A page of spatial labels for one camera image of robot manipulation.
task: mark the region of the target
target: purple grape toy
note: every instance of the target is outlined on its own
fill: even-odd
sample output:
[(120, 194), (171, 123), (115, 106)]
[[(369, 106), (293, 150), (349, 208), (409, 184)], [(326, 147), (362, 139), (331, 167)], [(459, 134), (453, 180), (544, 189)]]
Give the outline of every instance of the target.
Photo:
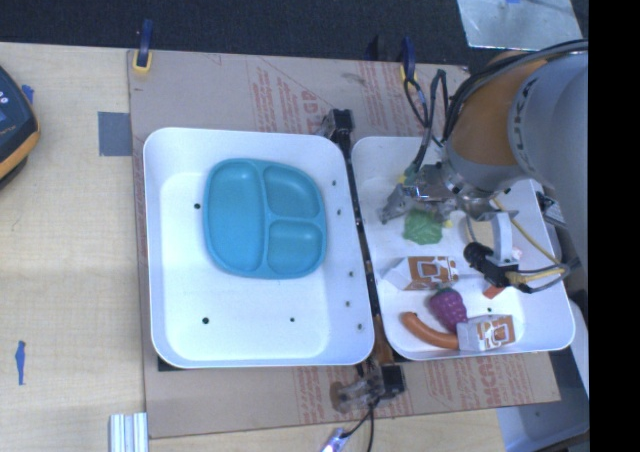
[(456, 332), (458, 322), (467, 322), (467, 307), (462, 301), (460, 292), (445, 287), (429, 298), (427, 306), (442, 324), (451, 333)]

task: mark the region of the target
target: cardboard sheet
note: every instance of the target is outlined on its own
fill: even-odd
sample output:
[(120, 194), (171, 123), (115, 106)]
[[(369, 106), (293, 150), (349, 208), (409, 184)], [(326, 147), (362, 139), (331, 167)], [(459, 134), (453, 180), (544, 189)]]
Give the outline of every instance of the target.
[[(127, 63), (150, 437), (361, 417), (338, 412), (329, 396), (334, 383), (358, 379), (354, 367), (176, 370), (159, 361), (150, 337), (142, 147), (151, 132), (167, 126), (316, 133), (333, 108), (353, 111), (354, 144), (367, 135), (420, 135), (400, 64), (156, 51), (151, 69), (141, 73), (132, 68), (133, 54)], [(450, 94), (466, 78), (461, 67), (418, 65), (423, 86), (437, 69), (446, 71)], [(548, 353), (400, 364), (407, 390), (377, 409), (380, 418), (553, 402), (560, 396)]]

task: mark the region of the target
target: blue plate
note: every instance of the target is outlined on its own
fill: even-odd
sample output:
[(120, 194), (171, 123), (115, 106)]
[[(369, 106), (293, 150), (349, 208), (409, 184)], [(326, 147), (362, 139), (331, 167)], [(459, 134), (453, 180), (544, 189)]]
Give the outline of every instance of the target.
[(218, 266), (252, 278), (299, 278), (326, 252), (324, 203), (305, 172), (256, 159), (216, 164), (205, 187), (204, 233)]

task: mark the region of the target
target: orange sausage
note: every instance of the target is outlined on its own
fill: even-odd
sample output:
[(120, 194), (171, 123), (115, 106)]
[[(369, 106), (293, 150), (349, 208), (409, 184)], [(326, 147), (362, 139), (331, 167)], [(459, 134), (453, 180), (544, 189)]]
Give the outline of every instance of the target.
[(404, 312), (400, 315), (400, 320), (404, 326), (420, 340), (428, 344), (442, 347), (443, 349), (459, 349), (458, 335), (453, 333), (442, 333), (427, 326), (414, 312)]

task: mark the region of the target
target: white tray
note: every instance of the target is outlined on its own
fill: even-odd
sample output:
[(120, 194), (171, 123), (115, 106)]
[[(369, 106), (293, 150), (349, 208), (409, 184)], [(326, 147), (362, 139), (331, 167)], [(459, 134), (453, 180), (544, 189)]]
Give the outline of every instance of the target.
[[(229, 158), (305, 171), (324, 200), (325, 259), (295, 279), (223, 272), (203, 234), (211, 168)], [(352, 365), (373, 348), (362, 252), (344, 158), (313, 135), (164, 128), (143, 149), (151, 337), (179, 368)]]
[[(482, 291), (487, 282), (478, 271), (468, 266), (462, 254), (468, 242), (462, 212), (455, 211), (452, 214), (453, 227), (444, 229), (442, 240), (433, 245), (420, 246), (402, 238), (404, 217), (384, 225), (380, 222), (378, 209), (386, 203), (400, 175), (414, 159), (419, 145), (419, 137), (366, 137), (354, 145), (352, 152), (358, 199), (389, 343), (398, 353), (411, 360), (549, 351), (568, 347), (573, 340), (575, 325), (564, 285), (558, 283), (534, 294), (523, 294), (508, 288), (494, 299), (486, 298)], [(436, 155), (434, 147), (430, 148), (426, 162), (439, 160)], [(516, 219), (524, 229), (547, 251), (552, 251), (532, 181), (518, 182), (500, 200), (507, 208), (518, 210)], [(515, 229), (513, 245), (522, 251), (521, 269), (535, 269), (550, 264), (550, 260)], [(480, 353), (441, 349), (409, 333), (399, 319), (404, 311), (416, 312), (424, 322), (439, 331), (445, 329), (425, 306), (425, 299), (430, 292), (399, 290), (383, 279), (384, 274), (400, 258), (432, 255), (455, 258), (461, 278), (455, 288), (463, 296), (469, 317), (487, 314), (489, 309), (493, 314), (511, 314), (522, 324), (520, 339), (514, 344)]]

